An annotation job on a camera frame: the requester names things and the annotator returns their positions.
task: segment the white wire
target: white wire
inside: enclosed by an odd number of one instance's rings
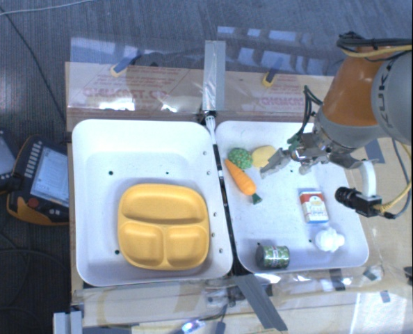
[[[82,3],[89,3],[91,1],[99,1],[99,0],[81,0],[81,1],[75,1],[74,3],[65,3],[63,5],[47,6],[45,8],[32,8],[32,9],[26,9],[26,10],[6,11],[4,13],[0,13],[0,16],[12,15],[12,14],[18,14],[18,13],[35,13],[35,12],[38,12],[38,11],[53,10],[53,9],[56,9],[56,8],[67,8],[69,6],[80,5]]]

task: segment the clear plastic sheet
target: clear plastic sheet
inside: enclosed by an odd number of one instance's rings
[[[218,123],[301,122],[304,85],[311,86],[323,99],[343,58],[332,43],[315,42],[314,37],[309,33],[222,27],[218,41],[209,42],[210,50],[208,42],[133,38],[119,42],[118,38],[100,41],[76,37],[67,66],[68,131],[87,118],[202,122],[206,111],[214,111]],[[225,45],[224,56],[217,55],[223,53],[218,47],[221,44]],[[113,73],[118,63],[135,57],[124,72]],[[223,76],[222,65],[218,64],[222,57]],[[275,81],[267,87],[262,80],[272,68],[276,69]],[[380,145],[388,147],[387,141]],[[388,186],[400,182],[402,175],[393,154],[387,151],[391,158],[379,165],[378,191],[395,195],[396,189]],[[355,156],[363,158],[366,154],[359,150]],[[351,186],[362,187],[356,170],[346,171],[346,175]],[[328,303],[356,307],[355,297],[341,300],[336,294],[384,289],[391,293],[396,289],[398,293],[409,280],[403,267],[412,266],[411,215],[412,207],[396,221],[361,217],[369,243],[369,258],[361,267],[256,276],[270,288],[273,304],[280,310],[307,305],[318,308]],[[401,232],[405,233],[405,243],[392,244],[392,234]],[[84,308],[86,326],[203,318],[218,314],[225,304],[230,313],[252,312],[248,304],[236,305],[243,298],[232,275],[209,281],[87,288],[74,271],[72,302]],[[150,306],[159,308],[159,313],[150,311]]]

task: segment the cable wire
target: cable wire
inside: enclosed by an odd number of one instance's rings
[[[299,131],[296,133],[296,136],[301,136],[302,133],[304,132],[305,127],[307,126],[307,123],[310,120],[310,117],[313,116],[313,108],[312,108],[312,102],[315,103],[316,105],[322,105],[323,102],[319,100],[315,94],[313,94],[308,86],[304,86],[303,90],[304,96],[305,96],[305,107],[304,107],[304,117],[302,119],[302,125]]]
[[[366,57],[365,59],[366,61],[369,61],[369,62],[385,62],[385,61],[391,61],[392,59],[398,59],[398,57],[404,56],[405,54],[410,53],[410,52],[412,51],[404,51],[404,52],[400,52],[400,53],[394,54],[393,56],[389,56],[386,58],[370,59],[369,57]]]
[[[54,256],[49,255],[47,253],[42,253],[41,251],[30,250],[28,248],[3,248],[0,250],[0,253],[23,253],[23,254],[30,254],[30,255],[37,255],[40,257],[45,257],[52,262],[55,262],[65,273],[67,273],[68,268],[62,264],[59,260],[57,260]]]
[[[44,8],[31,8],[31,9],[23,9],[23,10],[4,11],[3,13],[0,13],[0,16],[12,15],[12,14],[18,14],[18,13],[36,13],[38,11],[54,10],[58,8],[68,8],[70,6],[81,5],[83,3],[90,3],[93,1],[101,1],[101,0],[81,0],[81,1],[75,1],[73,3],[64,3],[63,5],[47,6]]]
[[[7,221],[8,221],[8,216],[6,215],[6,218],[4,219],[4,222],[3,222],[2,226],[0,227],[0,239],[8,242],[10,244],[10,246],[12,247],[12,249],[16,249],[17,248],[16,245],[6,235],[4,235],[2,233],[3,229],[5,228],[5,226],[7,224]],[[17,297],[19,296],[19,294],[21,293],[21,290],[22,290],[22,288],[24,286],[24,283],[26,282],[26,279],[27,279],[27,275],[28,275],[28,272],[29,272],[29,264],[30,264],[31,258],[28,255],[27,259],[25,259],[24,256],[22,257],[22,259],[23,259],[24,264],[26,266],[24,268],[24,275],[22,276],[20,286],[18,287],[18,290],[13,294],[13,297],[10,301],[8,301],[7,303],[2,303],[2,301],[0,300],[0,305],[3,305],[3,304],[12,305],[15,302],[15,300],[17,299]]]
[[[412,39],[410,38],[364,38],[355,32],[347,32],[339,36],[337,40],[337,46],[340,48],[348,49],[349,47],[372,47],[378,49],[378,47],[384,46],[405,46],[411,45]]]
[[[349,51],[347,49],[341,49],[341,50],[342,52],[347,54],[349,57],[367,58],[367,57],[380,56],[382,54],[390,54],[390,53],[400,52],[400,51],[412,51],[412,45],[384,48],[384,49],[379,49],[377,51],[370,51],[370,52],[356,52],[356,51]]]
[[[409,183],[410,179],[409,179],[409,176],[407,175],[406,167],[403,163],[403,160],[401,159],[401,156],[400,156],[400,153],[399,153],[398,148],[396,146],[395,140],[392,140],[392,144],[394,145],[395,154],[398,157],[398,161],[400,162],[401,169],[403,170],[404,178],[406,179],[406,182]],[[412,190],[410,189],[407,192],[407,198],[406,198],[405,204],[403,205],[403,208],[401,208],[401,210],[398,213],[391,214],[391,217],[392,218],[398,218],[401,214],[403,214],[407,210],[407,208],[409,207],[411,199],[412,199]]]
[[[0,312],[21,312],[24,314],[29,315],[30,317],[32,317],[37,323],[38,323],[38,328],[41,330],[42,333],[45,333],[44,331],[44,326],[42,325],[40,318],[38,318],[33,312],[31,312],[30,310],[21,308],[21,307],[15,307],[15,306],[3,306],[0,307]]]
[[[400,144],[403,147],[403,149],[406,151],[409,159],[412,160],[412,155],[409,149],[403,143],[400,143]],[[380,211],[381,213],[385,213],[387,210],[392,208],[396,203],[398,203],[406,194],[408,194],[411,188],[412,188],[412,178],[409,179],[409,181],[407,182],[407,186],[393,200],[385,204],[374,205],[373,208]]]
[[[5,10],[0,6],[0,11],[3,11],[4,14],[6,13]],[[54,95],[54,92],[51,89],[51,86],[49,84],[49,82],[47,81],[47,78],[40,66],[40,62],[38,61],[37,56],[35,55],[35,53],[33,52],[31,46],[29,45],[29,43],[27,43],[26,38],[24,38],[24,36],[21,34],[21,32],[19,32],[19,29],[16,27],[15,23],[12,21],[12,19],[10,18],[10,16],[6,15],[7,20],[10,22],[10,24],[12,25],[13,29],[15,30],[15,32],[17,33],[17,35],[19,36],[19,38],[21,38],[21,41],[24,43],[24,45],[27,47],[27,49],[29,50],[29,53],[32,56],[33,62],[35,63],[35,65],[37,66],[38,72],[40,73],[40,76],[42,78],[42,80],[44,81],[44,84],[46,86],[47,91],[49,92],[49,95],[52,98],[52,102],[54,102],[54,105],[56,107],[56,110],[60,116],[61,121],[63,122],[63,124],[66,124],[66,119],[64,116],[64,113],[61,111],[61,108],[58,104],[58,101]]]

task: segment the yellow clip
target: yellow clip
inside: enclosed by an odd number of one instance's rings
[[[267,87],[270,88],[274,83],[275,83],[275,78],[276,74],[274,71],[270,71],[265,73],[264,78],[262,79],[262,84]]]
[[[115,71],[115,67],[117,67],[117,65],[113,65],[112,67],[111,67],[111,76],[113,76],[114,78],[118,78],[120,75],[122,75],[123,73],[125,73],[126,72],[126,69],[127,69],[127,67],[125,68],[125,69],[123,69],[123,70],[120,70],[118,73]]]

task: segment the yellow cable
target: yellow cable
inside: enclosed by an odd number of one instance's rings
[[[412,51],[412,45],[384,48],[384,49],[378,49],[376,51],[362,52],[362,53],[361,52],[351,52],[351,51],[348,51],[346,49],[342,49],[342,51],[350,57],[366,58],[366,57],[379,56],[381,54],[393,53],[393,52],[397,52],[397,51]]]
[[[403,143],[400,143],[400,144],[404,148],[404,150],[406,151],[407,155],[409,156],[409,159],[412,160],[412,155],[411,155],[409,149]],[[379,210],[381,213],[385,213],[387,210],[392,208],[396,203],[398,203],[410,191],[411,188],[412,188],[412,178],[410,178],[409,183],[407,184],[407,186],[403,189],[403,191],[400,194],[398,194],[396,196],[395,199],[393,199],[390,202],[385,203],[385,204],[374,205],[373,207],[376,210]]]

